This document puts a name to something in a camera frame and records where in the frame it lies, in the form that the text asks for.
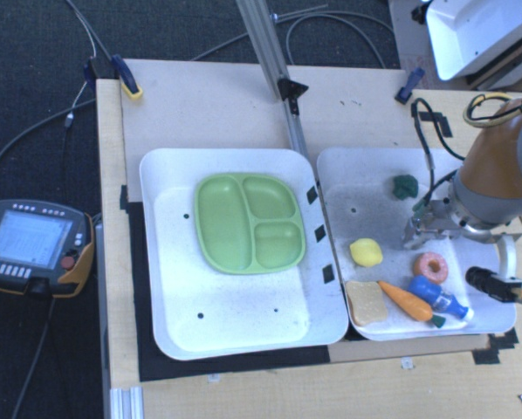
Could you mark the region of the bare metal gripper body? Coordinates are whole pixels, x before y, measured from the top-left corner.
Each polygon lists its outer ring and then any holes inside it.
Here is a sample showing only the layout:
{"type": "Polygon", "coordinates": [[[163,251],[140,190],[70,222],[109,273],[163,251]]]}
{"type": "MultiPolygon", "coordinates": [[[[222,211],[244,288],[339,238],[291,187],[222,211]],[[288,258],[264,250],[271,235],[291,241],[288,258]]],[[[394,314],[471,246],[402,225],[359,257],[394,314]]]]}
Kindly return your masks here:
{"type": "Polygon", "coordinates": [[[492,242],[492,223],[472,215],[456,198],[419,202],[413,208],[411,221],[419,230],[445,230],[445,239],[464,237],[475,242],[492,242]]]}

